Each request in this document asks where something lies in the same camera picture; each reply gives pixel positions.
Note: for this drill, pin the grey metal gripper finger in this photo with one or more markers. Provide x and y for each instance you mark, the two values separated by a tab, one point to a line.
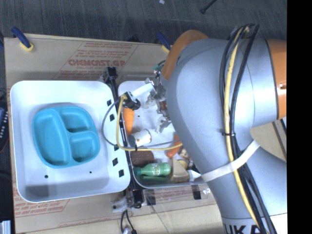
168	121
160	127

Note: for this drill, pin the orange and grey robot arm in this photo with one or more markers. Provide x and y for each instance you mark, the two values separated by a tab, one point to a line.
214	111

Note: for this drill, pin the black cylinder on white bracket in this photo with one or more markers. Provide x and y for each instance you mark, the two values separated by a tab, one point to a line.
132	101

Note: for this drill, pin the beige and brown toy food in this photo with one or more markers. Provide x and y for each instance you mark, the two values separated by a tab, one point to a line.
185	156

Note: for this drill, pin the white plastic tray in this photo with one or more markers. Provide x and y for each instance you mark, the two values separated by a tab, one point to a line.
29	140
151	121

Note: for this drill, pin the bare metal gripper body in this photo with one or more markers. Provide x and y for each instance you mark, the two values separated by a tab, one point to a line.
159	95

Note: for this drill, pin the blue divided plate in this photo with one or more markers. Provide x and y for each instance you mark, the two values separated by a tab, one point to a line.
65	136

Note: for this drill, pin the tan pizza slice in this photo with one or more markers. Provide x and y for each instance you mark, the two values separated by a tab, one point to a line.
179	172

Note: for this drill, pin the orange carrot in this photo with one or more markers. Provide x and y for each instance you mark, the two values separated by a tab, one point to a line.
128	121

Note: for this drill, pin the orange sausage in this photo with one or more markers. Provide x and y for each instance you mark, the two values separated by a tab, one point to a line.
173	151

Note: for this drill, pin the white packet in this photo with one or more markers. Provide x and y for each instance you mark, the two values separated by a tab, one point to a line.
194	175

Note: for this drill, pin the white can with orange print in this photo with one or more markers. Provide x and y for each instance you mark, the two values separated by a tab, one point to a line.
143	137

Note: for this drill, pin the brown cardboard board red print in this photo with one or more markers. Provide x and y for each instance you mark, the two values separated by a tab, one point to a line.
61	57

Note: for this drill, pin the green plastic bottle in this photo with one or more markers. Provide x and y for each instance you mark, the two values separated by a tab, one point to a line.
156	169

